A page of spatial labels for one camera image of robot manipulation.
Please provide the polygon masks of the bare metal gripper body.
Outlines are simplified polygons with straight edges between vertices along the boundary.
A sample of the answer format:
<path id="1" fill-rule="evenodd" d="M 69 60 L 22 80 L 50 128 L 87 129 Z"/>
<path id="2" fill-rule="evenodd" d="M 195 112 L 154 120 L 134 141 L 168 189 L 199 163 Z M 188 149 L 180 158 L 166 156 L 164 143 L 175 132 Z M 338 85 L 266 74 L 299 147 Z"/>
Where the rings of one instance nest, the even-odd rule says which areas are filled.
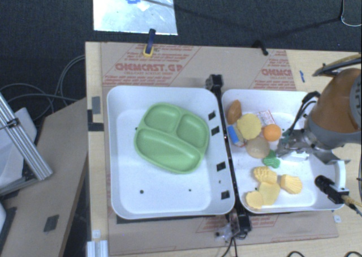
<path id="1" fill-rule="evenodd" d="M 342 147 L 351 142 L 351 134 L 332 132 L 324 129 L 317 129 L 312 132 L 308 128 L 289 131 L 287 135 L 279 141 L 279 145 L 289 147 L 292 151 L 306 152 L 310 156 L 323 162 L 325 165 L 331 165 L 341 161 L 333 153 L 334 148 Z"/>

